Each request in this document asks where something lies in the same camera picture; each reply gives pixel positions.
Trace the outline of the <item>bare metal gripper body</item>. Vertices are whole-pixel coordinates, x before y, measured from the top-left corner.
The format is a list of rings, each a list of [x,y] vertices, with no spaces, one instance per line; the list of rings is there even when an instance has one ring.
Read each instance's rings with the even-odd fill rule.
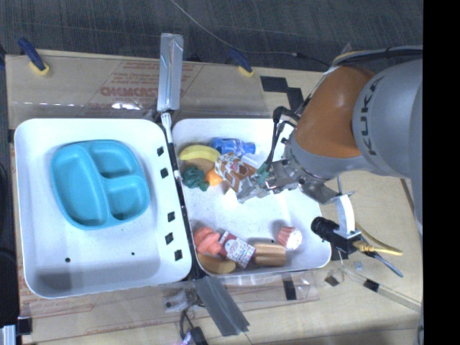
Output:
[[[326,186],[329,179],[320,178],[305,171],[292,160],[280,160],[268,165],[266,162],[257,170],[257,183],[274,194],[284,190],[299,189],[314,201],[326,204],[338,198],[340,193]]]

